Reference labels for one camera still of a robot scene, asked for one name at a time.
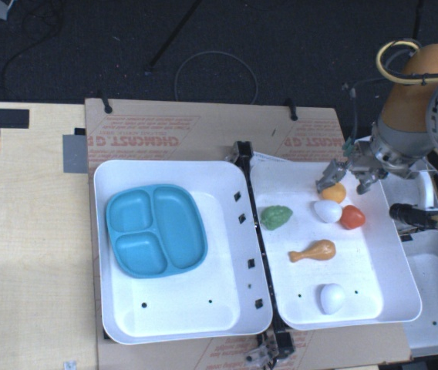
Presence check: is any white toy egg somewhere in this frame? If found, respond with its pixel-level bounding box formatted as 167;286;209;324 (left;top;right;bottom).
313;200;344;224
319;282;347;316

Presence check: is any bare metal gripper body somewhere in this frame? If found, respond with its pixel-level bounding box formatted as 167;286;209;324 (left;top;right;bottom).
345;135;417;182

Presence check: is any blue divided plate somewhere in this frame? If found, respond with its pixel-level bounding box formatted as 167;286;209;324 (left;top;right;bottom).
105;183;209;280

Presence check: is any black cylinder on white bracket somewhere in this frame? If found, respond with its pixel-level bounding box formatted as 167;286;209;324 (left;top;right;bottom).
389;169;438;232

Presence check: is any green toy lettuce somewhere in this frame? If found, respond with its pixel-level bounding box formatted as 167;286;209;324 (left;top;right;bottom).
260;204;294;231

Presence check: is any black block with thin wires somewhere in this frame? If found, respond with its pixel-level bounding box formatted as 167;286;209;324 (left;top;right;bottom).
272;331;295;361

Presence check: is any white plastic tray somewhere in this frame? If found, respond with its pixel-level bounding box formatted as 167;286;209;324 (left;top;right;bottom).
93;159;275;346
249;151;423;331

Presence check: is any brown cardboard board red print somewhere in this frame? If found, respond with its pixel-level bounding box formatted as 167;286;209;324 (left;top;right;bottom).
84;98;413;370

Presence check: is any red toy tomato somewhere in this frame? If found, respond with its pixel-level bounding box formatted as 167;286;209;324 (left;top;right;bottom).
339;204;367;230

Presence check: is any orange toy fruit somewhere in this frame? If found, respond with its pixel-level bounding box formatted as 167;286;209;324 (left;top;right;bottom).
321;182;348;204

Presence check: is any brown toy chicken drumstick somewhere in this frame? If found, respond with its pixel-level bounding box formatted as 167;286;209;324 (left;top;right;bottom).
288;239;337;264

